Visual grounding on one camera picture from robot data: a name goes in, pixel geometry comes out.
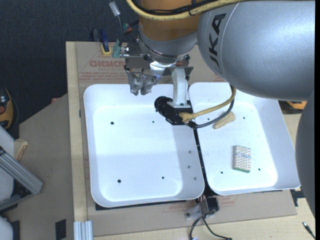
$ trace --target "small box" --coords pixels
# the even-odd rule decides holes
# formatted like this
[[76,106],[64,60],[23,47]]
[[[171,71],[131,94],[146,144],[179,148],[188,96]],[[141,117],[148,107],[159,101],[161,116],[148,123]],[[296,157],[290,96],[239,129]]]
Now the small box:
[[251,171],[251,149],[244,146],[234,146],[233,167],[234,170],[249,173]]

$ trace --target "metal bracket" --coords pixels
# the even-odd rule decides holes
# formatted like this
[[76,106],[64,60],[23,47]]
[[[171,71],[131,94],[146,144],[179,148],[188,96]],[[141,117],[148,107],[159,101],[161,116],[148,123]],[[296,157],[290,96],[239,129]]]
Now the metal bracket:
[[199,202],[196,206],[184,211],[184,218],[188,220],[197,220],[201,217],[212,215],[219,211],[218,200],[215,197],[208,197]]
[[173,70],[172,74],[173,82],[173,101],[168,102],[173,108],[191,108],[187,103],[188,82],[186,80],[185,69],[177,67]]
[[[27,191],[30,192],[31,195],[37,195],[40,193],[43,183],[11,155],[9,155],[2,146],[0,146],[0,168],[20,183]],[[0,211],[15,205],[26,197],[21,198],[18,195],[12,196],[0,205]]]
[[[180,86],[189,78],[193,69],[192,66],[188,66],[190,59],[188,55],[185,55],[179,61],[176,57],[168,61],[156,60],[150,54],[143,52],[138,43],[129,43],[126,52],[122,55],[125,58],[124,69],[128,77],[130,91],[134,95],[138,95],[139,91],[142,95],[150,93],[152,87],[157,85],[164,76],[172,76],[176,94],[177,90],[181,89]],[[185,99],[180,102],[182,99],[180,95],[175,97],[178,99],[179,106],[181,103],[186,104]]]
[[93,223],[91,220],[86,222],[75,221],[73,223],[74,240],[94,240]]

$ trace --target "dark floor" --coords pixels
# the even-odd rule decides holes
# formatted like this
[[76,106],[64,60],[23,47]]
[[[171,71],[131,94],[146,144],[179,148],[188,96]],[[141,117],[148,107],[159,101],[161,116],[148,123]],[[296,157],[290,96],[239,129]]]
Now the dark floor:
[[[123,24],[138,18],[115,1]],[[107,0],[0,0],[0,87],[15,99],[19,123],[67,93],[65,43],[90,41],[92,28],[104,28],[110,42],[118,38]]]

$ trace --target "black connector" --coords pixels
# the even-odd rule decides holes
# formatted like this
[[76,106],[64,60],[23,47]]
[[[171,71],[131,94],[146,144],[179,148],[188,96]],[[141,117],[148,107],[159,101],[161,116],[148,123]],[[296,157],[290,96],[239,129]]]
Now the black connector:
[[219,204],[216,197],[210,196],[206,198],[206,203],[208,204],[208,210],[210,214],[219,211]]
[[176,108],[172,107],[168,104],[168,102],[172,102],[172,98],[160,96],[154,102],[155,111],[159,112],[160,115],[165,117],[170,124],[174,126],[184,125],[185,123],[182,121],[182,118],[179,116],[179,113],[186,112],[192,113],[191,107],[182,107]]
[[197,124],[196,124],[194,121],[189,121],[189,122],[187,123],[187,125],[188,125],[189,127],[191,127],[192,129],[196,129],[196,128],[197,128]]

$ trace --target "black tape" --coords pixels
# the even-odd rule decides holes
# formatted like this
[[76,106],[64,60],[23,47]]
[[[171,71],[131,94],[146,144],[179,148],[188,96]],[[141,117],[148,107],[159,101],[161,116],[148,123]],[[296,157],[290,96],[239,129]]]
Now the black tape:
[[20,221],[11,222],[13,231],[13,240],[20,240]]
[[55,223],[55,240],[62,240],[67,237],[67,221],[65,219]]

